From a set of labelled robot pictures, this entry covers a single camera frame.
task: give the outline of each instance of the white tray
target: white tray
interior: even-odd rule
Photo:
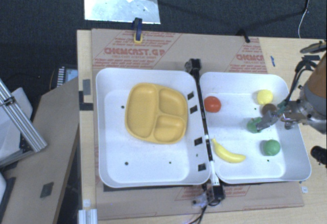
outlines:
[[[218,113],[206,112],[208,133],[233,153],[246,156],[241,163],[228,163],[213,151],[216,174],[230,184],[300,181],[311,174],[311,165],[298,125],[290,130],[278,121],[275,125],[253,134],[247,122],[261,116],[256,93],[272,91],[272,103],[277,105],[288,95],[285,81],[272,74],[207,72],[200,78],[203,99],[216,96],[222,107]],[[276,156],[265,156],[262,143],[274,139],[280,142]]]
[[[138,83],[170,87],[188,100],[189,118],[185,136],[175,144],[156,144],[132,137],[125,128],[125,108],[130,90]],[[107,68],[96,78],[99,173],[115,188],[136,186],[197,185],[210,174],[197,88],[183,71]],[[190,114],[190,108],[198,111]],[[194,140],[202,138],[195,145]]]

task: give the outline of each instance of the white cable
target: white cable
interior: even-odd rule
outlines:
[[[301,24],[302,24],[302,22],[303,22],[303,19],[304,19],[305,15],[306,15],[306,13],[307,13],[307,11],[308,11],[309,1],[310,1],[310,0],[308,0],[307,8],[306,8],[305,12],[304,12],[303,15],[302,15],[301,22],[300,22],[300,24],[299,24],[299,26],[298,26],[298,29],[297,29],[297,33],[298,33],[298,37],[299,37],[299,38],[301,38],[301,36],[300,36],[300,27],[301,27]]]

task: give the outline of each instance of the blue clamp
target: blue clamp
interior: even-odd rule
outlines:
[[[142,36],[142,19],[135,18],[132,23],[132,29],[135,31],[134,33],[134,43],[142,43],[143,36]]]

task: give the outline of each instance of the wooden table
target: wooden table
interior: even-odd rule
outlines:
[[[92,78],[92,54],[91,54],[91,31],[78,31],[78,67],[79,67],[79,90],[83,90],[83,80]],[[262,52],[265,58],[268,73],[282,77],[288,87],[294,77],[294,69],[301,60],[300,49],[318,42],[310,39],[289,38],[259,38]],[[303,73],[301,82],[309,77],[309,73]],[[296,98],[299,91],[293,93]],[[92,103],[92,92],[84,96],[84,102]],[[313,146],[326,147],[326,135],[321,135],[310,126],[300,126],[308,154]],[[94,155],[94,122],[92,111],[80,112],[80,142],[81,142],[81,168],[82,168],[82,199],[83,209],[96,208],[95,188],[95,155]],[[323,223],[327,219],[327,173],[323,165],[318,165],[316,160],[309,156],[312,165],[312,174],[301,186],[307,187],[308,193],[303,194],[304,207],[282,208],[255,211],[238,211],[224,213],[208,213],[204,215],[202,223]],[[99,221],[101,224],[150,224],[150,223],[188,223],[197,215],[178,215],[147,217],[133,219],[117,219]]]

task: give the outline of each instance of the green ball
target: green ball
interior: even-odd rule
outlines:
[[[276,140],[268,140],[264,144],[264,153],[268,156],[275,156],[281,150],[281,145]]]

